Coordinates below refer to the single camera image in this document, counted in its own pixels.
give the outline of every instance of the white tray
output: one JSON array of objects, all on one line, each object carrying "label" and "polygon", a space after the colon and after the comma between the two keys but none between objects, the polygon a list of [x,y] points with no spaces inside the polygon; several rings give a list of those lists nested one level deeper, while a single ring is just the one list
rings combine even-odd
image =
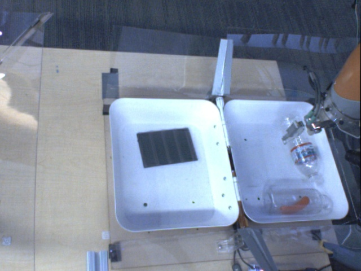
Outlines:
[{"label": "white tray", "polygon": [[[122,98],[110,108],[116,217],[128,231],[229,226],[239,209],[218,108]],[[137,133],[188,128],[197,161],[145,168]]]},{"label": "white tray", "polygon": [[[312,108],[305,102],[232,100],[226,103],[224,116],[239,180],[242,204],[255,222],[295,222],[339,219],[349,205],[328,143],[326,133],[309,136],[319,155],[319,176],[313,181],[299,172],[281,137],[286,117],[304,117]],[[270,181],[294,180],[294,188],[312,186],[332,201],[328,212],[316,215],[271,215],[263,205],[263,189]]]}]

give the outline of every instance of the cable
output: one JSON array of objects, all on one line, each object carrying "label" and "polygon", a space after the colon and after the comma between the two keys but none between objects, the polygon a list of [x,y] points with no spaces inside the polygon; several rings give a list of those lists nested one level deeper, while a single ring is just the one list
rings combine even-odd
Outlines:
[{"label": "cable", "polygon": [[311,80],[311,82],[313,83],[313,86],[314,86],[313,88],[315,90],[315,104],[314,104],[312,110],[305,116],[306,125],[309,126],[311,123],[313,123],[317,119],[317,116],[320,112],[321,101],[322,101],[322,92],[321,92],[320,81],[319,81],[316,73],[310,71],[307,66],[304,66],[303,69],[307,71],[309,80]]},{"label": "cable", "polygon": [[356,28],[356,44],[359,43],[359,15],[357,14],[357,3],[358,3],[358,0],[355,0],[355,15],[356,15],[356,23],[357,23],[357,28]]},{"label": "cable", "polygon": [[328,265],[326,265],[326,266],[323,266],[323,267],[321,267],[320,269],[317,269],[317,271],[322,271],[322,270],[326,269],[327,267],[331,267],[331,264],[328,264]]},{"label": "cable", "polygon": [[244,263],[244,264],[246,264],[248,267],[250,267],[251,269],[254,269],[254,266],[252,266],[252,265],[250,265],[249,263],[247,263],[246,261],[244,261],[244,259],[242,258],[242,256],[241,256],[241,252],[239,251],[239,249],[237,249],[237,253],[238,253],[238,255],[239,255],[239,258],[241,258],[241,260],[242,260],[242,262]]}]

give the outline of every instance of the orange object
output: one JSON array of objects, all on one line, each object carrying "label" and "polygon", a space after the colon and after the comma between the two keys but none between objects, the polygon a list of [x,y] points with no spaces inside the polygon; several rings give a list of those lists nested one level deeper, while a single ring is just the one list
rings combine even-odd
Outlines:
[{"label": "orange object", "polygon": [[350,54],[333,87],[339,96],[360,101],[360,44]]},{"label": "orange object", "polygon": [[291,206],[281,206],[280,210],[282,214],[290,215],[303,210],[307,207],[309,203],[310,198],[308,196],[303,196],[298,202],[294,203]]}]

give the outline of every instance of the black cable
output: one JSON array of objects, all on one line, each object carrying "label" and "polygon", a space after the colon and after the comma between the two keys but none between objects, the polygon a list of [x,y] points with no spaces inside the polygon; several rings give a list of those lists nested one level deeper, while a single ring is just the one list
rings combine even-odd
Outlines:
[{"label": "black cable", "polygon": [[328,264],[328,265],[326,265],[326,266],[323,266],[323,267],[321,267],[320,269],[317,269],[317,271],[322,271],[322,270],[326,269],[327,267],[331,267],[331,264]]},{"label": "black cable", "polygon": [[316,73],[312,72],[309,73],[309,75],[313,78],[315,86],[316,86],[316,108],[315,108],[315,113],[314,116],[317,117],[317,115],[320,112],[320,108],[321,108],[321,100],[322,100],[322,96],[321,96],[321,85],[320,85],[320,81],[318,79],[318,76],[316,75]]},{"label": "black cable", "polygon": [[241,258],[241,260],[242,260],[242,262],[244,263],[244,264],[246,264],[248,267],[250,267],[251,269],[254,269],[254,267],[252,266],[252,265],[250,265],[249,263],[247,263],[246,261],[244,261],[244,259],[242,258],[242,256],[241,256],[241,252],[239,251],[239,249],[237,249],[237,253],[238,253],[238,255],[239,255],[239,258]]}]

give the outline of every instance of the bottle label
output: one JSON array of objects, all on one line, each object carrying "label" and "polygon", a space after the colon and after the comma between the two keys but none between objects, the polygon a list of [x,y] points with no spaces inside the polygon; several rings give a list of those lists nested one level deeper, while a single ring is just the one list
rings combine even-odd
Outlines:
[{"label": "bottle label", "polygon": [[317,159],[312,143],[305,142],[291,149],[291,155],[296,165],[306,164]]}]

